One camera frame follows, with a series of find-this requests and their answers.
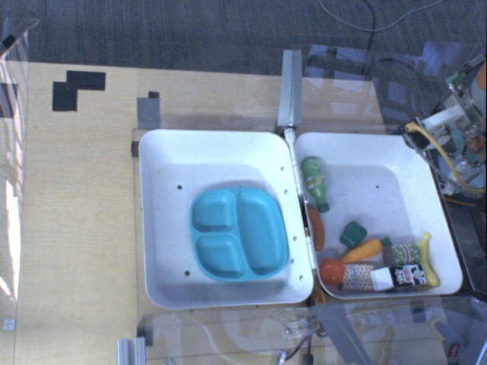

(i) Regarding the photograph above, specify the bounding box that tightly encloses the orange carrot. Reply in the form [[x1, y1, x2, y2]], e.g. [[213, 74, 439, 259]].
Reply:
[[339, 236, 393, 265]]

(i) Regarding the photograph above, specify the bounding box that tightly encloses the green plastic bottle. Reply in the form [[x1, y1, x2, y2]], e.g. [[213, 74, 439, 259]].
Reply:
[[300, 156, 331, 214]]

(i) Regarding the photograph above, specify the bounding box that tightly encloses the white plastic tray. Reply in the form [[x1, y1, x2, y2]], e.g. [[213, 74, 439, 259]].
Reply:
[[138, 129, 315, 310], [294, 132, 464, 300]]

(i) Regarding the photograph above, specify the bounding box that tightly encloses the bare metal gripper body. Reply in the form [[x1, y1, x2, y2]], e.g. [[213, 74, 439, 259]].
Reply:
[[448, 84, 487, 155]]

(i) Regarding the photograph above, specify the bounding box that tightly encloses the green cube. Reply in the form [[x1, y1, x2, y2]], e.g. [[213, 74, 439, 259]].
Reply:
[[339, 221, 368, 249]]

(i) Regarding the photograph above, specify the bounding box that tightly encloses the yellow banana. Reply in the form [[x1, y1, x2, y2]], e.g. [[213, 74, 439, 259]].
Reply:
[[417, 232, 441, 287]]

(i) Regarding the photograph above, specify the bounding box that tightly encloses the black cylinder on white bracket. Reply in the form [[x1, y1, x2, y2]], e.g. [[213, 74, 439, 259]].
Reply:
[[402, 106, 466, 151]]

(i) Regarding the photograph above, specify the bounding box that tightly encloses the blue divided plate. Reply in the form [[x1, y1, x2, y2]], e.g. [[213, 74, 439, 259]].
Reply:
[[189, 186, 289, 282]]

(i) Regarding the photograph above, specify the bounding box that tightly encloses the green patterned can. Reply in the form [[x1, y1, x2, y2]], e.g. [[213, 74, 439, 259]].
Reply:
[[382, 243, 422, 266]]

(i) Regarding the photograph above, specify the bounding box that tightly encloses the red tomato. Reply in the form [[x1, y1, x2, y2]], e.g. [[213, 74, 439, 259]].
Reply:
[[318, 257, 346, 285]]

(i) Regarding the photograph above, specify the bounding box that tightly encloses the cow print milk carton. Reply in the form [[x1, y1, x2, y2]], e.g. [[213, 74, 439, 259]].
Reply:
[[369, 263, 428, 292]]

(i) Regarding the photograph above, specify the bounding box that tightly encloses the red-brown sausage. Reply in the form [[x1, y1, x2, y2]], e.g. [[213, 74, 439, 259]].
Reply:
[[306, 205, 326, 252]]

